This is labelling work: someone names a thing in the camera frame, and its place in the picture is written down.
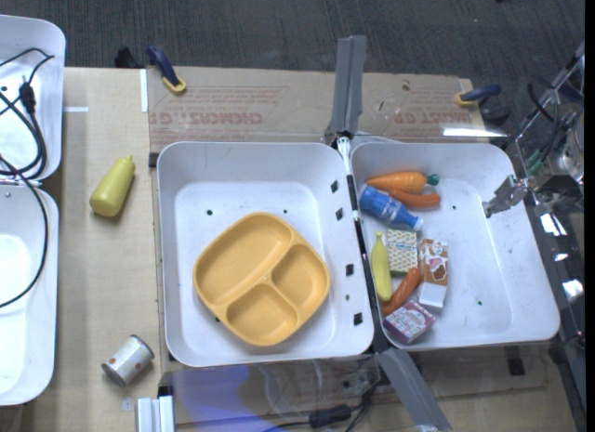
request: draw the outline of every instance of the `blue bottle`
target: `blue bottle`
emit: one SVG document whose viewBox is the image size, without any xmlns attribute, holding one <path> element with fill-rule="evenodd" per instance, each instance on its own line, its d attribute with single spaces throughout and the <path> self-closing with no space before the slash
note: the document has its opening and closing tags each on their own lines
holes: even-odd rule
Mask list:
<svg viewBox="0 0 595 432">
<path fill-rule="evenodd" d="M 421 217 L 412 216 L 401 202 L 371 186 L 366 186 L 362 192 L 360 207 L 395 228 L 405 225 L 418 231 L 424 224 Z"/>
</svg>

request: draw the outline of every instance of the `orange carrot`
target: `orange carrot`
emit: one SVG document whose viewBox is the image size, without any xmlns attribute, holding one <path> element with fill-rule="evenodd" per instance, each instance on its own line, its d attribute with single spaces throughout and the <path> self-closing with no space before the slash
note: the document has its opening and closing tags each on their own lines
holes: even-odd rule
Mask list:
<svg viewBox="0 0 595 432">
<path fill-rule="evenodd" d="M 401 201 L 405 207 L 412 209 L 431 209 L 440 204 L 442 198 L 438 192 L 431 192 L 429 194 L 414 194 L 406 190 L 397 190 L 393 188 L 389 190 L 389 196 L 397 201 Z"/>
<path fill-rule="evenodd" d="M 380 307 L 382 316 L 386 317 L 394 310 L 401 307 L 407 298 L 409 298 L 409 295 L 417 288 L 420 280 L 421 274 L 419 273 L 419 268 L 411 267 L 407 272 L 407 275 L 401 280 L 397 289 L 390 296 L 389 301 L 385 302 L 382 307 Z"/>
<path fill-rule="evenodd" d="M 406 190 L 408 192 L 420 192 L 426 184 L 436 186 L 438 184 L 438 175 L 426 177 L 419 171 L 398 171 L 376 177 L 370 177 L 366 182 L 377 190 Z"/>
</svg>

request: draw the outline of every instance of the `can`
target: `can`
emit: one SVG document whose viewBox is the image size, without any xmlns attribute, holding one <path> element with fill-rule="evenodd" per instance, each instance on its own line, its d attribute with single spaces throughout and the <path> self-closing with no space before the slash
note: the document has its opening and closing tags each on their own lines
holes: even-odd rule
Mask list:
<svg viewBox="0 0 595 432">
<path fill-rule="evenodd" d="M 131 334 L 101 369 L 119 386 L 125 387 L 155 357 L 149 346 Z"/>
</svg>

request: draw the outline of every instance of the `mustard bottle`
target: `mustard bottle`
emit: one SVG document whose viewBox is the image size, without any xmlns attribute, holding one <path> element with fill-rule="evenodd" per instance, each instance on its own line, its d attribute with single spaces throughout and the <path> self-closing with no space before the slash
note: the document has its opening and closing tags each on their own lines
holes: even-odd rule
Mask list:
<svg viewBox="0 0 595 432">
<path fill-rule="evenodd" d="M 132 183 L 135 167 L 132 155 L 115 161 L 89 199 L 89 204 L 96 214 L 114 217 L 120 212 Z"/>
<path fill-rule="evenodd" d="M 377 231 L 376 242 L 370 255 L 372 261 L 372 276 L 376 295 L 381 302 L 386 302 L 392 295 L 392 280 L 390 279 L 389 253 L 382 242 L 382 232 Z"/>
</svg>

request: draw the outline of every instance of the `blue and yellow clamp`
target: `blue and yellow clamp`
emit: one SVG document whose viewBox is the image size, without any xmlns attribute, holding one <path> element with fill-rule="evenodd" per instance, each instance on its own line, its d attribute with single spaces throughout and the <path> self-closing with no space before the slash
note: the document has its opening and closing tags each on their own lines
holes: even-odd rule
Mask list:
<svg viewBox="0 0 595 432">
<path fill-rule="evenodd" d="M 174 68 L 167 60 L 163 50 L 159 47 L 148 46 L 147 54 L 151 59 L 151 63 L 154 63 L 159 67 L 161 74 L 163 75 L 163 81 L 167 88 L 169 88 L 175 94 L 181 94 L 186 90 L 186 82 L 182 80 L 179 75 L 176 75 Z"/>
<path fill-rule="evenodd" d="M 485 85 L 479 88 L 470 90 L 469 92 L 459 92 L 455 95 L 455 103 L 459 107 L 470 107 L 477 100 L 479 100 L 480 107 L 484 102 L 494 95 L 499 95 L 501 91 L 500 85 Z"/>
</svg>

